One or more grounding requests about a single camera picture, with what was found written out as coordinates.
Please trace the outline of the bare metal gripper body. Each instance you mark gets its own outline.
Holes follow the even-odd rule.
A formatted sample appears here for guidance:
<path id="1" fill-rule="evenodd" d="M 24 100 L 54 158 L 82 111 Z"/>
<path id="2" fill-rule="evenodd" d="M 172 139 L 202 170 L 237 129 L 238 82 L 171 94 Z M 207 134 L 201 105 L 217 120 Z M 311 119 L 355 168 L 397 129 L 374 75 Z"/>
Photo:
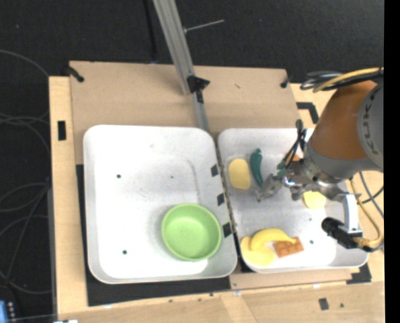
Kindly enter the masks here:
<path id="1" fill-rule="evenodd" d="M 322 172 L 309 161 L 292 162 L 279 171 L 279 177 L 282 178 L 282 184 L 289 190 L 294 185 L 307 184 L 309 190 L 306 192 L 318 192 L 329 200 L 342 200 L 347 194 L 347 190 L 340 184 L 341 179 Z"/>

